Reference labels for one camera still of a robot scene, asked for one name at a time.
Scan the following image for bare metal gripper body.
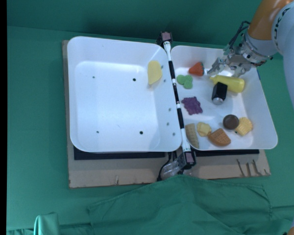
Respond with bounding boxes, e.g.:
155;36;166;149
222;41;269;71

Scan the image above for yellow squeeze bottle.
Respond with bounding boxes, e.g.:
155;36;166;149
209;74;245;94

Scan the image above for orange carrot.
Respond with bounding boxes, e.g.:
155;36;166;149
188;62;208;77

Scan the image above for black can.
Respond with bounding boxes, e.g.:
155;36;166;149
211;81;228;106

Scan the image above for white plastic tray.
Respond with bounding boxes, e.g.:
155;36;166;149
170;45;278;151
67;35;183;154

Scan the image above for green toy broccoli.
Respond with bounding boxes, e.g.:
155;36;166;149
176;74;194;89

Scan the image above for purple grapes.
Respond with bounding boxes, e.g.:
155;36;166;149
181;96;203;116

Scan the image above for black and white thin rod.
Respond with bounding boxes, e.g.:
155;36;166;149
163;41;193;154

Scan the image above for brown round doughnut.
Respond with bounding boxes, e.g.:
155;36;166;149
222;114;240;130

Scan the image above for yellow waffle biscuit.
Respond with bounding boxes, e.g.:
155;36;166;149
235;117;253;137

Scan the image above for yellow flat toy slice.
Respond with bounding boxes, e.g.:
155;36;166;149
147;60;163;86

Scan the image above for small yellow toy pastry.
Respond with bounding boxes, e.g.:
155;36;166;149
196;121;212;137

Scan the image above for orange-brown waffle slice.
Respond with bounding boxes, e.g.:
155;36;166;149
207;128;232;147

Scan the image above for beige waffle cone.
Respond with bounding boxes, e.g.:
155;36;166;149
185;123;200;149

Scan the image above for loose green cloth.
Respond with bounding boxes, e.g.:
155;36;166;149
87;174;294;235

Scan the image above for brown cardboard board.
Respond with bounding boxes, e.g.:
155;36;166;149
62;39;271;189

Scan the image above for black block with thin wires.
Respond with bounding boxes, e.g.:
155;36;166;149
176;151;197;170
156;31;173;47

